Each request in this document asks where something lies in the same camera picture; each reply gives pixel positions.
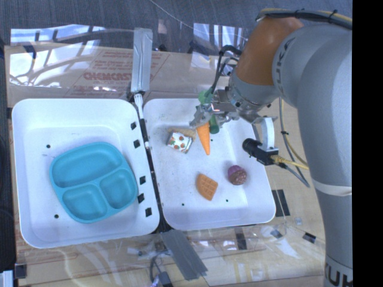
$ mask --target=white tray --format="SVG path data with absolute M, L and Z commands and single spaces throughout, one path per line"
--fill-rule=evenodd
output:
M 53 248 L 140 236 L 157 228 L 159 210 L 150 168 L 136 109 L 130 103 L 115 99 L 27 99 L 13 108 L 12 122 L 20 229 L 31 246 Z M 73 220 L 60 204 L 50 183 L 49 167 L 65 151 L 99 141 L 121 151 L 144 200 L 136 200 L 107 219 L 84 224 Z M 135 148 L 134 141 L 140 146 Z
M 259 224 L 275 216 L 275 202 L 265 167 L 242 149 L 246 138 L 255 138 L 244 120 L 224 124 L 211 135 L 211 153 L 205 154 L 199 140 L 188 153 L 166 146 L 168 127 L 188 127 L 193 119 L 196 99 L 154 99 L 144 106 L 144 117 L 152 147 L 152 157 L 163 213 L 177 230 L 199 230 Z M 243 185 L 232 185 L 227 170 L 237 164 L 248 173 Z M 208 201 L 197 191 L 195 180 L 203 173 L 218 182 Z

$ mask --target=toy carrot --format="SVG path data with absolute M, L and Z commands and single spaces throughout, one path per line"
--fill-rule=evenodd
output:
M 204 125 L 197 128 L 197 133 L 199 140 L 203 146 L 203 149 L 206 152 L 206 155 L 210 155 L 210 131 L 209 131 L 209 122 L 206 122 Z

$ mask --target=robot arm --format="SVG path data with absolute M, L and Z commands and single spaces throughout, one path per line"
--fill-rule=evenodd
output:
M 324 286 L 352 286 L 352 21 L 335 13 L 302 11 L 305 19 L 337 20 L 331 22 L 335 25 L 303 26 L 297 12 L 263 15 L 229 86 L 207 97 L 190 125 L 196 127 L 211 116 L 219 126 L 238 118 L 254 124 L 258 112 L 277 97 L 297 108 L 326 234 Z M 251 148 L 248 143 L 244 149 L 259 157 L 262 143 Z

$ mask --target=blue plate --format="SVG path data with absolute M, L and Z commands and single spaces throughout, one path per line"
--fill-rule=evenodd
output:
M 52 186 L 66 212 L 85 223 L 105 219 L 131 205 L 138 194 L 132 169 L 110 143 L 95 142 L 56 157 Z

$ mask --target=black connector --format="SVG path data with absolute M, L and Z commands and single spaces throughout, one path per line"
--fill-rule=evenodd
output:
M 160 279 L 160 283 L 163 287 L 173 287 L 168 272 L 161 272 L 158 274 L 158 278 Z
M 262 143 L 259 141 L 247 138 L 244 140 L 242 147 L 250 156 L 255 157 L 261 164 L 264 164 L 265 166 L 275 164 L 270 156 L 278 155 L 278 150 L 265 151 L 259 148 L 260 145 L 262 145 Z

